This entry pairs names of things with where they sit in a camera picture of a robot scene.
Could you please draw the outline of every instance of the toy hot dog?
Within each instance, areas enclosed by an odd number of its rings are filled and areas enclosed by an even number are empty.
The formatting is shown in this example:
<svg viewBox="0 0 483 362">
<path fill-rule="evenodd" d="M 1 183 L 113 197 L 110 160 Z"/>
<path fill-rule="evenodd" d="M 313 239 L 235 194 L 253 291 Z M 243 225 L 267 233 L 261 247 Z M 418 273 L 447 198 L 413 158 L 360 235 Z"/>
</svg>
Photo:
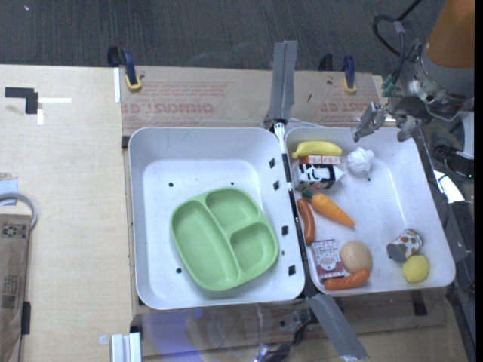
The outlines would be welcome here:
<svg viewBox="0 0 483 362">
<path fill-rule="evenodd" d="M 297 207 L 299 208 L 300 216 L 303 220 L 303 237 L 307 245 L 314 241 L 315 237 L 315 220 L 310 204 L 305 198 L 297 200 Z"/>
<path fill-rule="evenodd" d="M 345 290 L 346 288 L 354 288 L 366 281 L 371 273 L 367 268 L 361 268 L 358 271 L 345 276 L 344 278 L 330 278 L 325 281 L 327 290 Z"/>
</svg>

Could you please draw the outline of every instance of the brown paper bag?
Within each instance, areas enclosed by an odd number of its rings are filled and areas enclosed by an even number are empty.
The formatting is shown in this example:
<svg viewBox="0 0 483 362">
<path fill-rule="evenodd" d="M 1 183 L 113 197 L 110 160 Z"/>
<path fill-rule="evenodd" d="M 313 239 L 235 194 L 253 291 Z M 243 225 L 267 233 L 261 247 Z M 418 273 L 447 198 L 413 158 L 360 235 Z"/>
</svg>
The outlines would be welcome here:
<svg viewBox="0 0 483 362">
<path fill-rule="evenodd" d="M 30 216 L 0 214 L 0 360 L 18 362 Z"/>
</svg>

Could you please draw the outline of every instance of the green plate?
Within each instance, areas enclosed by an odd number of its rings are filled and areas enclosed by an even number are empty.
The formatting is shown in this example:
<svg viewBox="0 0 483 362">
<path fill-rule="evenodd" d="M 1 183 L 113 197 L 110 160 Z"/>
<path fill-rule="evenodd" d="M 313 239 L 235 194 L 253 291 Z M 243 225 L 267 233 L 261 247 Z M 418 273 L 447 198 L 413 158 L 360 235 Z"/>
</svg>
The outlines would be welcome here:
<svg viewBox="0 0 483 362">
<path fill-rule="evenodd" d="M 236 187 L 184 201 L 171 214 L 170 231 L 186 269 L 206 290 L 237 287 L 264 273 L 278 255 L 277 238 L 262 210 Z"/>
</svg>

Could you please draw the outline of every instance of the toy banana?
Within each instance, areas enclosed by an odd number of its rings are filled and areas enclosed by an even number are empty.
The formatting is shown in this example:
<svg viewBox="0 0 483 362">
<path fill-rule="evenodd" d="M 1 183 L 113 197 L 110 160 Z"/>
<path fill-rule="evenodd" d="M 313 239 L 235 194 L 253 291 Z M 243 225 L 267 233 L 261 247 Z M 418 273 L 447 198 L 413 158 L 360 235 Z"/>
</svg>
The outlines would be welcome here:
<svg viewBox="0 0 483 362">
<path fill-rule="evenodd" d="M 298 144 L 292 158 L 304 155 L 341 155 L 342 149 L 335 143 L 328 141 L 304 141 Z"/>
</svg>

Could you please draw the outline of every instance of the orange carrot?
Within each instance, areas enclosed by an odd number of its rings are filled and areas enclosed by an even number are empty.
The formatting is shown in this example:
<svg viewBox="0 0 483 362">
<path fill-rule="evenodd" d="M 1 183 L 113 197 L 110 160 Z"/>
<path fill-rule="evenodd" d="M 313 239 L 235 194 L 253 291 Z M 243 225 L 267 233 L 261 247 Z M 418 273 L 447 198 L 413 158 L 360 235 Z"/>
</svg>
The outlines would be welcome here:
<svg viewBox="0 0 483 362">
<path fill-rule="evenodd" d="M 312 200 L 312 206 L 319 213 L 326 217 L 334 219 L 335 221 L 341 222 L 342 224 L 348 226 L 354 226 L 355 222 L 349 215 L 343 211 L 339 205 L 337 205 L 331 198 L 324 193 L 311 193 L 309 190 L 303 191 L 303 196 L 310 198 Z"/>
</svg>

